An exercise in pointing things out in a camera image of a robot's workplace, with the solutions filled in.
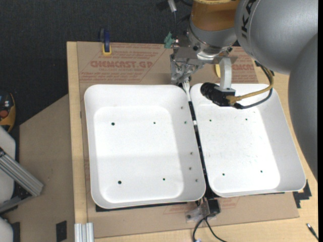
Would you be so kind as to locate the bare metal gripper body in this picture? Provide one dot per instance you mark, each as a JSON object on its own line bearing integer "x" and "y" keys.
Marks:
{"x": 191, "y": 54}

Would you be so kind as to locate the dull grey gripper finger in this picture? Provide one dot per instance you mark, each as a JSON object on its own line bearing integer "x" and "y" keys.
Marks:
{"x": 188, "y": 70}
{"x": 175, "y": 72}

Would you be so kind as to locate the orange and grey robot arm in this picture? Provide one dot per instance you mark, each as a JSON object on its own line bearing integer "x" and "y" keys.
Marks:
{"x": 277, "y": 24}

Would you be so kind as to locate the brown cardboard board red print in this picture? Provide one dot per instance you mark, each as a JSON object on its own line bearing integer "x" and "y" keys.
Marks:
{"x": 121, "y": 67}

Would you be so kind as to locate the thin black and white rod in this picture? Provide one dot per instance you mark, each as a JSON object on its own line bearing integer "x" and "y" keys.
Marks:
{"x": 198, "y": 135}

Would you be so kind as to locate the white plastic tray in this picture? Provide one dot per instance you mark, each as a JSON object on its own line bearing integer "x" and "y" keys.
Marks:
{"x": 141, "y": 150}
{"x": 242, "y": 145}

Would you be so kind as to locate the black cylinder on white bracket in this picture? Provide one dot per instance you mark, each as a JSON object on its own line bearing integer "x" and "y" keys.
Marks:
{"x": 219, "y": 96}

